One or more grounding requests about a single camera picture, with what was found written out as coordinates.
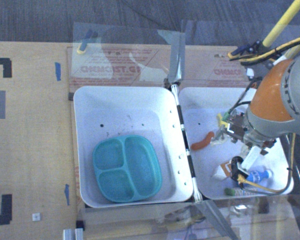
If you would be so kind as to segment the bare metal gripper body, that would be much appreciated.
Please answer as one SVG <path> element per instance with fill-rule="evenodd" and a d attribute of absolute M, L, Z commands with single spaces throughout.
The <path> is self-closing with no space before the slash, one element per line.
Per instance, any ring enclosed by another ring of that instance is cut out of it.
<path fill-rule="evenodd" d="M 244 136 L 248 131 L 248 126 L 245 124 L 244 119 L 245 113 L 235 110 L 226 120 L 228 126 L 226 127 L 225 132 L 234 144 L 238 141 L 244 141 Z"/>

